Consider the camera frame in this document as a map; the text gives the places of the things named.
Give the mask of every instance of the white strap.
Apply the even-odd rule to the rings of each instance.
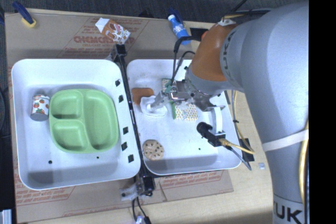
[[[219,25],[221,26],[226,26],[226,25],[234,25],[236,24],[236,22],[234,20],[231,19],[222,19],[218,22]]]
[[[274,151],[274,150],[278,150],[283,147],[287,147],[287,146],[294,145],[296,143],[300,143],[307,139],[309,139],[309,130],[303,130],[299,133],[292,134],[292,135],[286,136],[284,138],[281,138],[275,141],[264,143],[263,150],[265,152]]]

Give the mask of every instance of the snack package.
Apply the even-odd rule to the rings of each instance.
[[[111,19],[100,18],[96,27],[105,36],[113,39],[116,44],[125,44],[131,33]]]
[[[173,119],[180,121],[197,121],[197,107],[194,104],[173,104]]]

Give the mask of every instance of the cookie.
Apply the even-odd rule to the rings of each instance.
[[[142,145],[143,155],[151,160],[158,161],[163,158],[164,148],[156,140],[146,140]]]

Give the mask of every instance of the white tray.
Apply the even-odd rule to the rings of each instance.
[[[18,169],[22,182],[42,190],[125,179],[140,169],[140,156],[121,72],[107,60],[25,59],[12,69]],[[97,89],[112,97],[119,122],[118,143],[101,153],[67,153],[53,143],[49,121],[30,118],[32,97],[59,90]],[[122,150],[121,144],[127,143]]]
[[[175,77],[184,79],[184,67],[190,64],[184,60]],[[132,88],[152,88],[154,94],[161,90],[161,80],[171,78],[173,60],[134,60],[127,67],[129,86]],[[213,104],[223,104],[223,127],[226,138],[238,144],[238,138],[232,117],[227,106],[224,94],[213,99]],[[160,161],[150,161],[144,157],[146,167],[154,174],[164,176],[182,173],[205,172],[210,170],[231,169],[237,167],[241,161],[231,151],[224,147],[213,147],[202,138],[196,130],[199,122],[212,125],[210,112],[198,110],[196,122],[174,120],[171,105],[166,106],[168,113],[164,117],[146,116],[140,106],[134,104],[135,119],[141,144],[146,140],[154,139],[164,147],[164,157]]]

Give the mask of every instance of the metal bracket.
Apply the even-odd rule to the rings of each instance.
[[[225,133],[223,131],[223,116],[221,113],[221,110],[224,108],[223,107],[213,107],[211,109],[211,116],[212,116],[212,129],[210,132],[212,132],[214,135],[219,135]]]
[[[151,176],[140,176],[139,174],[135,177],[135,182],[128,188],[119,189],[119,193],[122,201],[134,200],[140,195],[152,196],[155,190],[155,182]]]
[[[115,63],[118,63],[121,69],[121,75],[122,75],[122,79],[124,82],[127,102],[128,102],[130,114],[132,117],[133,129],[135,133],[135,139],[137,141],[140,162],[141,162],[140,171],[135,176],[135,183],[129,188],[120,189],[121,200],[133,200],[134,198],[137,198],[137,196],[139,195],[152,196],[153,194],[152,191],[155,190],[155,182],[154,182],[153,176],[147,170],[144,160],[143,160],[142,148],[141,148],[141,143],[140,143],[139,133],[138,133],[138,126],[136,125],[137,123],[135,121],[132,96],[131,96],[130,86],[128,84],[128,77],[127,77],[127,72],[126,72],[126,62],[125,62],[126,55],[127,55],[127,52],[125,49],[125,45],[116,45],[113,51],[111,52],[111,57],[113,61]]]

